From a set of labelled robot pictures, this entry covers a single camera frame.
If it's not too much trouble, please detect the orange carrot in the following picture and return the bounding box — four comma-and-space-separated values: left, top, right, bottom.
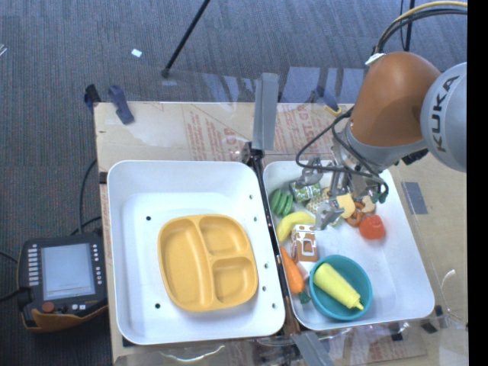
278, 245, 312, 305

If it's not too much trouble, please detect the yellow cheese slice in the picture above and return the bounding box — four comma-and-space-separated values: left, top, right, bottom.
335, 192, 357, 220

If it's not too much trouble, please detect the white plastic tray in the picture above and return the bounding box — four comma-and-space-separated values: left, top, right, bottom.
262, 159, 436, 332
106, 159, 287, 346

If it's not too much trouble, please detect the black block with thin wires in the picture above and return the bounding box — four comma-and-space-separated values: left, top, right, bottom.
241, 140, 265, 167

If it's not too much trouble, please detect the teal bowl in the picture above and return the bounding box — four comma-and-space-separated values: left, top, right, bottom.
308, 254, 374, 322

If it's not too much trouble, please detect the yellow squeeze bottle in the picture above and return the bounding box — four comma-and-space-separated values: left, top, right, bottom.
313, 262, 365, 312

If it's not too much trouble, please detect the brown pretzel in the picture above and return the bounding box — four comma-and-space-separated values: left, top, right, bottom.
345, 200, 368, 227

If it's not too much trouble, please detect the yellow divided plate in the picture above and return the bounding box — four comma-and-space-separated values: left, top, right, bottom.
156, 213, 259, 313

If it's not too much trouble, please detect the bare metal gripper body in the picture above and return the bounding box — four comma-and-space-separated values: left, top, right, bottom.
322, 140, 387, 202

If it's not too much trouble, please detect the brown and white carton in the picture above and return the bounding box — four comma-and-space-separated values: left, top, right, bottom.
290, 223, 319, 264

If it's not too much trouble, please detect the brown cardboard board, red print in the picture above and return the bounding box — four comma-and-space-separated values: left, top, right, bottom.
93, 101, 468, 366

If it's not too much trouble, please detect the white and green patterned packet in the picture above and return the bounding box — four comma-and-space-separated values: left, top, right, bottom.
306, 191, 342, 227

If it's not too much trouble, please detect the red bell pepper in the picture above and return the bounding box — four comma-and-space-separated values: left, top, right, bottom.
358, 213, 387, 241

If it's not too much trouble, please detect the green pea pod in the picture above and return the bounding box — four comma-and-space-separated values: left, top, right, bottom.
268, 188, 294, 218

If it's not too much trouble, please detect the green can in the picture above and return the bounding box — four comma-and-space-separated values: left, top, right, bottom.
289, 181, 323, 204

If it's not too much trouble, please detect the yellow banana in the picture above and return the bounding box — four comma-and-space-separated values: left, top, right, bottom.
275, 210, 317, 243

